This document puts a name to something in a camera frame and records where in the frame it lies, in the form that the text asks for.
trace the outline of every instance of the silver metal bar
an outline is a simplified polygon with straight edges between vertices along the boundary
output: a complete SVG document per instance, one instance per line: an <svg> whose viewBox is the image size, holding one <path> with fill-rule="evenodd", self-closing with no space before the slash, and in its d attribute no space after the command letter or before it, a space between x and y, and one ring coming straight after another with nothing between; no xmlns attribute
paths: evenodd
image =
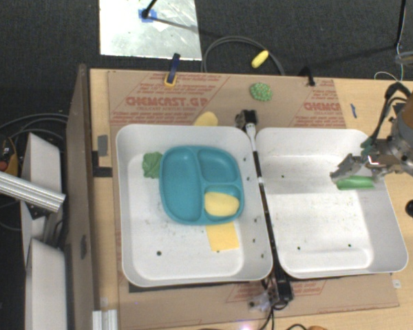
<svg viewBox="0 0 413 330"><path fill-rule="evenodd" d="M48 190L1 171L0 193L50 212L58 212L65 199L63 193Z"/></svg>

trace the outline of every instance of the yellow cable connector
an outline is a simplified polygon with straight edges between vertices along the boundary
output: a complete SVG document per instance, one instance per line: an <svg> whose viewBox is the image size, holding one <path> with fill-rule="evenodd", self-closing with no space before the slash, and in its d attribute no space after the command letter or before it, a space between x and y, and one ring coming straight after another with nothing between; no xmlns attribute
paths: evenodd
<svg viewBox="0 0 413 330"><path fill-rule="evenodd" d="M251 66L253 68L258 68L262 65L262 63L264 63L266 61L266 59L269 57L269 52L268 50L263 50L262 52L260 52L251 62Z"/></svg>

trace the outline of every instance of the white tray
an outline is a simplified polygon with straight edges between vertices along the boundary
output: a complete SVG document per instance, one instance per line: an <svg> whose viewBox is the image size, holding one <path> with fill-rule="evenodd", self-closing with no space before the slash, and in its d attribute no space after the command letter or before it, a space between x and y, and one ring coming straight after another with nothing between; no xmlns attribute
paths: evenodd
<svg viewBox="0 0 413 330"><path fill-rule="evenodd" d="M408 260L385 183L340 191L329 172L367 135L263 129L257 135L279 260L296 278L397 272ZM368 175L363 168L358 175Z"/></svg>
<svg viewBox="0 0 413 330"><path fill-rule="evenodd" d="M234 221L240 248L211 251L204 226L164 212L158 179L143 177L145 153L181 145L214 146L237 161L244 210ZM141 287L261 280L273 265L251 144L233 127L131 124L116 137L123 270Z"/></svg>

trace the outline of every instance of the yellow object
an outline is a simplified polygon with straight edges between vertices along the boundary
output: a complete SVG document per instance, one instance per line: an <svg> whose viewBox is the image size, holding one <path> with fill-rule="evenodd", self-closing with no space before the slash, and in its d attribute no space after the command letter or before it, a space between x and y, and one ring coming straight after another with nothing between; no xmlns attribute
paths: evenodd
<svg viewBox="0 0 413 330"><path fill-rule="evenodd" d="M207 225L205 228L212 251L219 252L239 248L239 239L233 221L220 225Z"/></svg>
<svg viewBox="0 0 413 330"><path fill-rule="evenodd" d="M219 120L214 113L207 111L199 116L194 122L194 126L217 126Z"/></svg>
<svg viewBox="0 0 413 330"><path fill-rule="evenodd" d="M205 193L205 210L215 217L229 217L239 210L239 199L219 192Z"/></svg>
<svg viewBox="0 0 413 330"><path fill-rule="evenodd" d="M262 52L260 52L251 62L251 66L256 69L258 67L260 67L262 65L262 63L264 63L266 61L266 59L269 56L269 52L268 50L263 50Z"/></svg>
<svg viewBox="0 0 413 330"><path fill-rule="evenodd" d="M170 75L170 73L168 73L168 74L165 75L164 85L165 85L166 87L174 87L174 86L176 85L176 79L178 78L178 75L176 74L176 75L174 76L173 83L168 83L168 76L169 76L169 75Z"/></svg>

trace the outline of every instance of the green textured ball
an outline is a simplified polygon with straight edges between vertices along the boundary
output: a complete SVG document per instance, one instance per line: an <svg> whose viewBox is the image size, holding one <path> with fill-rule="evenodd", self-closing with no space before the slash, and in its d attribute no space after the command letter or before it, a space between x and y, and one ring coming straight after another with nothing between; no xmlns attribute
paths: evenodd
<svg viewBox="0 0 413 330"><path fill-rule="evenodd" d="M254 99L262 102L267 102L273 98L271 87L265 83L255 83L251 85L249 91Z"/></svg>

